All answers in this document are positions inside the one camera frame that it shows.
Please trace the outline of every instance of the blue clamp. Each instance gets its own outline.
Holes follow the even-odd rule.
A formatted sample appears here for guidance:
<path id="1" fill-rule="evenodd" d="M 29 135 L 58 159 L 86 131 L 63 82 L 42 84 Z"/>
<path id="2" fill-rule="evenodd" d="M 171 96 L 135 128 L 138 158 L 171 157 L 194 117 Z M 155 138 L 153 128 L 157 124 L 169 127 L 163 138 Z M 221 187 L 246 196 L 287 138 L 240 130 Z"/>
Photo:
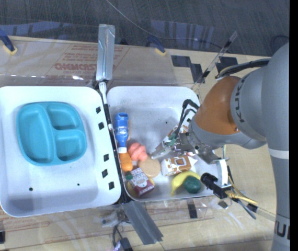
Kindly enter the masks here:
<path id="1" fill-rule="evenodd" d="M 18 49 L 12 44 L 7 34 L 1 28 L 0 28 L 0 39 L 4 43 L 4 48 L 8 53 L 10 53 L 11 55 L 14 55 L 18 51 Z"/>
<path id="2" fill-rule="evenodd" d="M 114 127 L 119 147 L 126 147 L 126 141 L 129 136 L 128 119 L 128 114 L 125 112 L 120 112 L 115 117 Z"/>
<path id="3" fill-rule="evenodd" d="M 149 35 L 148 36 L 148 42 L 154 44 L 155 50 L 158 54 L 164 56 L 166 54 L 166 51 L 163 47 L 163 44 L 159 41 L 159 39 L 155 36 Z"/>

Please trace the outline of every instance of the white plastic tray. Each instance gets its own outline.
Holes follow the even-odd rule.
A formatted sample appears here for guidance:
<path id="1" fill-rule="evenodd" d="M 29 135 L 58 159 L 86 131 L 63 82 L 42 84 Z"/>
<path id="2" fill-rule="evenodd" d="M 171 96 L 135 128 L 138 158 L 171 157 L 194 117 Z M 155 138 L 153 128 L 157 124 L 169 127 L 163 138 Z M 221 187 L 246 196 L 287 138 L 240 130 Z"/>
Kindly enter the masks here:
<path id="1" fill-rule="evenodd" d="M 111 118 L 114 120 L 118 112 L 126 112 L 131 128 L 129 143 L 139 142 L 145 145 L 148 153 L 153 152 L 161 140 L 178 124 L 182 103 L 186 99 L 191 99 L 199 105 L 197 95 L 186 87 L 119 86 L 112 88 L 107 94 Z M 208 165 L 197 156 L 194 158 L 198 161 L 193 171 L 199 175 L 207 172 L 218 177 L 216 165 Z M 202 185 L 197 194 L 178 189 L 176 194 L 171 196 L 172 179 L 173 176 L 166 177 L 159 174 L 153 179 L 155 182 L 153 191 L 142 197 L 135 198 L 130 193 L 129 196 L 137 201 L 160 201 L 213 195 L 212 190 Z"/>
<path id="2" fill-rule="evenodd" d="M 16 134 L 16 114 L 23 105 L 39 101 L 66 102 L 78 111 L 87 136 L 87 150 L 80 159 L 55 166 L 36 166 L 25 160 Z M 95 90 L 0 88 L 0 203 L 7 214 L 31 216 L 106 206 L 115 203 L 120 193 L 105 112 Z"/>

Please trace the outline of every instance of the blue plate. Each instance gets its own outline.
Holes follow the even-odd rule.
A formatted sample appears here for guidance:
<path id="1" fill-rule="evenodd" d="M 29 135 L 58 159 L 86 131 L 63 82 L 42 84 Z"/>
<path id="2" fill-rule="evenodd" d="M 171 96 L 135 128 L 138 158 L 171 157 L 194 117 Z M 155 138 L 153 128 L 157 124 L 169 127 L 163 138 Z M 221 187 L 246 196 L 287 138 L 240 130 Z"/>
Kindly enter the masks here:
<path id="1" fill-rule="evenodd" d="M 18 112 L 16 126 L 21 152 L 34 165 L 73 162 L 86 151 L 83 122 L 67 103 L 26 104 Z"/>

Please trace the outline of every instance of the gray carpet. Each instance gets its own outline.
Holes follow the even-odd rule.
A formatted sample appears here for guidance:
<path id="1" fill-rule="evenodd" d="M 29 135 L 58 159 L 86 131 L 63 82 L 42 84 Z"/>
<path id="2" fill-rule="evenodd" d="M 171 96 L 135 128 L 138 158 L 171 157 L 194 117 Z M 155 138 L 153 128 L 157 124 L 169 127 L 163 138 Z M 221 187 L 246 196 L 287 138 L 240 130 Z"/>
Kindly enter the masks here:
<path id="1" fill-rule="evenodd" d="M 289 40 L 290 0 L 0 0 L 9 35 L 97 41 L 99 24 L 116 27 L 116 43 L 272 56 Z"/>

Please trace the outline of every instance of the toy banana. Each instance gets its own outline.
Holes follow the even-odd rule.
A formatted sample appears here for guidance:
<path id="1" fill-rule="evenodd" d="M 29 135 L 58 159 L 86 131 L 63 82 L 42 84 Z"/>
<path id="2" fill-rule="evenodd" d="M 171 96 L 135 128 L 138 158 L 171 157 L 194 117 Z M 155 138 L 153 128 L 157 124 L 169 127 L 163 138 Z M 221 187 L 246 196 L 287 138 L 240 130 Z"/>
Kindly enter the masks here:
<path id="1" fill-rule="evenodd" d="M 200 176 L 193 171 L 184 171 L 179 173 L 177 176 L 173 178 L 171 182 L 171 186 L 172 186 L 171 195 L 175 195 L 175 191 L 183 184 L 183 182 L 188 176 L 192 176 L 200 180 Z"/>

